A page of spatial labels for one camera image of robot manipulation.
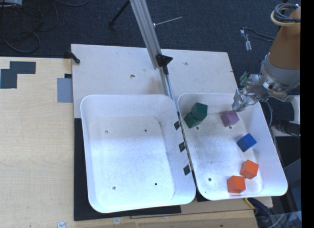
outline metal bar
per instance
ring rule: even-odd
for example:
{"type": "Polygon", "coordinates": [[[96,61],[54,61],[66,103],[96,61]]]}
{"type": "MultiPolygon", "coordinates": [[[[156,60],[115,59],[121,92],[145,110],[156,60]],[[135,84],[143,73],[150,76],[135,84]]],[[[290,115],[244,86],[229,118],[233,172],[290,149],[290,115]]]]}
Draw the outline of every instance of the metal bar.
{"type": "Polygon", "coordinates": [[[154,23],[151,19],[147,3],[145,0],[130,0],[133,12],[135,14],[138,26],[142,33],[147,51],[151,58],[154,69],[159,68],[161,80],[165,89],[165,93],[172,100],[174,99],[170,80],[167,74],[164,73],[163,67],[159,67],[156,56],[161,54],[160,45],[156,36],[154,23]]]}

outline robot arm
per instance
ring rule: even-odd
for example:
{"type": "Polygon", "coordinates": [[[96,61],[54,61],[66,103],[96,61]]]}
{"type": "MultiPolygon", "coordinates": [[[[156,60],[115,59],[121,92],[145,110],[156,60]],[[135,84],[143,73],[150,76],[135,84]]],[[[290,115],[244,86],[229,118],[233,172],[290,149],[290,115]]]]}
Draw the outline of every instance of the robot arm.
{"type": "Polygon", "coordinates": [[[236,112],[258,101],[265,102],[268,97],[289,102],[293,96],[288,96],[288,92],[300,85],[301,7],[280,4],[272,12],[271,20],[281,28],[261,64],[260,73],[250,74],[244,87],[236,90],[232,104],[236,112]],[[293,11],[285,17],[280,9],[288,7],[293,11]]]}

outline blue cube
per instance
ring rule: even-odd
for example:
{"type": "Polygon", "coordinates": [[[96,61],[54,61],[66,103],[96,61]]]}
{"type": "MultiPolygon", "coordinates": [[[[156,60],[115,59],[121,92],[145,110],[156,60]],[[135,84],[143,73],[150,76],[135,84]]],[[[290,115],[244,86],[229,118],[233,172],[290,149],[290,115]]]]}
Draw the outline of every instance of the blue cube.
{"type": "Polygon", "coordinates": [[[253,136],[248,133],[247,135],[243,136],[236,144],[241,148],[243,152],[247,151],[250,147],[252,147],[256,143],[256,140],[253,136]]]}

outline black mat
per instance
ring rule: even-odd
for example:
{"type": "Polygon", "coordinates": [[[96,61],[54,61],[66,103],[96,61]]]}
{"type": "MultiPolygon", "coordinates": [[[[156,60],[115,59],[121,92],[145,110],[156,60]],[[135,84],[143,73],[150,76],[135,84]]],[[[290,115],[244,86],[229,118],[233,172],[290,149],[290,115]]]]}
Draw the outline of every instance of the black mat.
{"type": "Polygon", "coordinates": [[[82,120],[74,119],[75,127],[75,149],[74,149],[74,220],[92,220],[101,218],[114,218],[123,216],[139,216],[139,215],[157,215],[157,214],[175,214],[181,213],[179,205],[147,208],[131,211],[122,211],[115,213],[99,213],[95,211],[88,201],[87,195],[87,179],[84,155],[84,141],[82,120]]]}

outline white tray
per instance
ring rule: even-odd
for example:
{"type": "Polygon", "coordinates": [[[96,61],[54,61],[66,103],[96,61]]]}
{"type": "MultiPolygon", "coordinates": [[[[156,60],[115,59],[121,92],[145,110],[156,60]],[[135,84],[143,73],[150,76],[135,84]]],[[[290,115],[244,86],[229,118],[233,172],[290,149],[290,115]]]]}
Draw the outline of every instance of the white tray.
{"type": "Polygon", "coordinates": [[[98,212],[186,204],[196,188],[175,103],[165,95],[89,95],[81,102],[88,199],[98,212]]]}
{"type": "Polygon", "coordinates": [[[187,93],[178,99],[182,119],[196,102],[208,106],[207,117],[197,127],[189,129],[183,120],[197,188],[209,200],[281,196],[288,184],[261,105],[256,103],[237,113],[240,121],[232,128],[225,127],[220,116],[232,110],[233,97],[234,94],[187,93]],[[236,142],[248,133],[257,143],[242,152],[236,142]],[[246,190],[242,193],[229,193],[227,179],[240,175],[247,159],[259,164],[257,176],[245,179],[246,190]]]}

